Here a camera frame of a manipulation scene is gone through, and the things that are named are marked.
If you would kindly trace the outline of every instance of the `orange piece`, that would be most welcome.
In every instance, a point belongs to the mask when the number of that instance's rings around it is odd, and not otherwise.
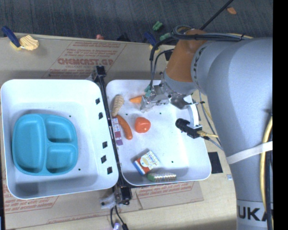
[[[129,99],[129,101],[132,103],[141,103],[141,100],[142,100],[142,96],[137,96],[137,97]]]
[[[122,127],[123,131],[124,131],[124,134],[125,134],[125,138],[127,140],[131,140],[132,139],[132,131],[131,131],[131,128],[129,126],[129,124],[127,123],[127,121],[125,119],[122,118],[122,116],[120,115],[116,115],[115,116],[118,121],[119,121],[119,124],[120,126]]]
[[[227,8],[228,13],[237,14],[236,10],[233,7]]]
[[[134,123],[134,129],[138,133],[146,133],[150,126],[150,121],[144,117],[137,117]]]

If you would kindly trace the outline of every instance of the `red object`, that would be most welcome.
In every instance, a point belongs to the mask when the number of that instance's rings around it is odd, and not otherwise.
[[[137,117],[134,123],[134,129],[138,133],[146,133],[150,126],[150,121],[144,117]]]
[[[101,34],[97,34],[97,35],[96,35],[96,39],[98,39],[98,40],[105,40],[105,37],[102,36]]]

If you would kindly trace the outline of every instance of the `black hole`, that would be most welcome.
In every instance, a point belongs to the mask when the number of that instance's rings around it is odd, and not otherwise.
[[[108,172],[108,174],[111,174],[113,171],[112,171],[112,167],[108,167],[107,168],[107,172]]]
[[[106,156],[102,156],[102,157],[101,157],[101,163],[104,163],[105,161],[107,161]]]

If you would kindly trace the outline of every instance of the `blue divided plate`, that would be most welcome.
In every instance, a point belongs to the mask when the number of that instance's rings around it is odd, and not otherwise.
[[[26,114],[15,123],[12,156],[18,170],[30,175],[60,175],[78,160],[74,125],[65,117]]]

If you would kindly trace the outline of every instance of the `toy tomato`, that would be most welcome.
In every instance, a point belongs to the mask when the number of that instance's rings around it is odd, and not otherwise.
[[[137,117],[134,123],[134,129],[138,133],[146,133],[150,129],[150,121],[144,117]]]

